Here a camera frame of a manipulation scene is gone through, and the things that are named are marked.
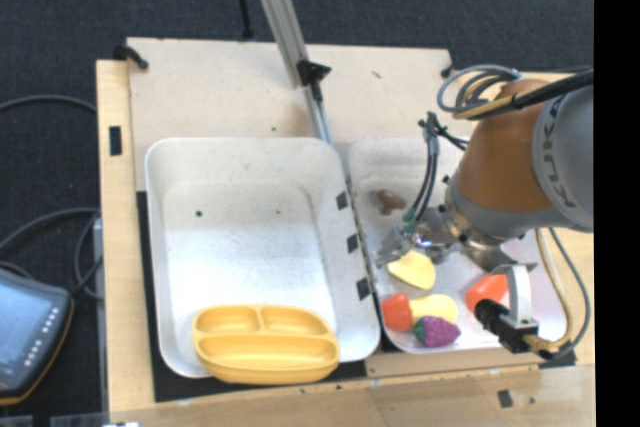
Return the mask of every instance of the yellow divided plate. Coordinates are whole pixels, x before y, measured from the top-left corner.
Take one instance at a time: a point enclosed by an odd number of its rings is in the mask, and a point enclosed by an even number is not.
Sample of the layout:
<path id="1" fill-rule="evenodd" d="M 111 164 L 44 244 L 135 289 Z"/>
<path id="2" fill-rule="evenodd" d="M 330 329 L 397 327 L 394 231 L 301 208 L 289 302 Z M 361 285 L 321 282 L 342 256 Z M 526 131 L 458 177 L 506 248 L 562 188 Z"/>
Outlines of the yellow divided plate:
<path id="1" fill-rule="evenodd" d="M 196 353 L 221 381 L 284 385 L 318 381 L 338 366 L 340 346 L 326 322 L 290 306 L 232 305 L 193 319 Z"/>

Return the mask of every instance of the black floor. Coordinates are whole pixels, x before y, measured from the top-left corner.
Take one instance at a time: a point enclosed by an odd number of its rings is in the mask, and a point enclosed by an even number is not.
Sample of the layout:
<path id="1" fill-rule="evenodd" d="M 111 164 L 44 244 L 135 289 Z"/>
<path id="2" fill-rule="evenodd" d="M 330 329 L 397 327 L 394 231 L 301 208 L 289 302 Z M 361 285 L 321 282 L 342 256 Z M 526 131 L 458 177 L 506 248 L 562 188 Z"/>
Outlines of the black floor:
<path id="1" fill-rule="evenodd" d="M 271 40 L 258 0 L 248 4 L 258 39 Z M 593 64 L 594 0 L 295 4 L 307 43 L 447 48 L 456 67 Z M 239 38 L 242 29 L 237 0 L 0 0 L 0 240 L 41 215 L 99 203 L 95 116 L 59 102 L 2 109 L 4 102 L 61 94 L 94 103 L 95 61 L 112 57 L 126 37 Z M 43 225 L 0 259 L 70 288 L 74 249 L 87 221 L 78 216 Z M 91 257 L 87 245 L 85 262 Z M 99 410 L 96 326 L 95 302 L 80 295 L 50 372 L 29 399 L 5 413 L 29 413 L 48 425 L 52 415 Z"/>

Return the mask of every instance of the yellow toy potato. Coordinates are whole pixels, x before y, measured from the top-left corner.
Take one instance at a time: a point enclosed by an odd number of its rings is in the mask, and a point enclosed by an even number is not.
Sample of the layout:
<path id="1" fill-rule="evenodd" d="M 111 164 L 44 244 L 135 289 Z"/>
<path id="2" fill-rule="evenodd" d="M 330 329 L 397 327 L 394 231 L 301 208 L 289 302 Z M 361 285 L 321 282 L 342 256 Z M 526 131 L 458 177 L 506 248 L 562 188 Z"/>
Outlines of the yellow toy potato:
<path id="1" fill-rule="evenodd" d="M 458 320 L 458 305 L 455 300 L 445 294 L 433 294 L 409 301 L 413 322 L 422 317 L 440 317 L 455 324 Z"/>
<path id="2" fill-rule="evenodd" d="M 436 282 L 436 268 L 431 258 L 413 250 L 390 262 L 387 270 L 392 276 L 423 290 L 431 290 Z"/>

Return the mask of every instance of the purple toy grape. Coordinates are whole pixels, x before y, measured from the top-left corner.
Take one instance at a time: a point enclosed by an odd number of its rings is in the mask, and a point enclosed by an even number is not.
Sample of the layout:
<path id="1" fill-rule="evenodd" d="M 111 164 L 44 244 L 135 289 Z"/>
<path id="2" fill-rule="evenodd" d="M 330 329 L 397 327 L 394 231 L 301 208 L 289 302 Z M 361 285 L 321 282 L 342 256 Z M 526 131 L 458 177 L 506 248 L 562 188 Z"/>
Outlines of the purple toy grape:
<path id="1" fill-rule="evenodd" d="M 413 328 L 420 343 L 425 347 L 443 347 L 457 340 L 460 329 L 440 317 L 422 317 Z"/>

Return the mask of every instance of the gray electronic device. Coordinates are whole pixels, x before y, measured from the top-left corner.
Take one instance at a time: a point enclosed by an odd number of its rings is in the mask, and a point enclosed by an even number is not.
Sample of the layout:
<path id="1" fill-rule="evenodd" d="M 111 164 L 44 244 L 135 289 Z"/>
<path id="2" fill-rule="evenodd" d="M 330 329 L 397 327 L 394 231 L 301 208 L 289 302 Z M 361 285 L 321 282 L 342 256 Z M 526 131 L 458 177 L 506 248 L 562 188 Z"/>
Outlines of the gray electronic device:
<path id="1" fill-rule="evenodd" d="M 67 290 L 0 269 L 0 406 L 31 394 L 55 359 L 72 313 Z"/>

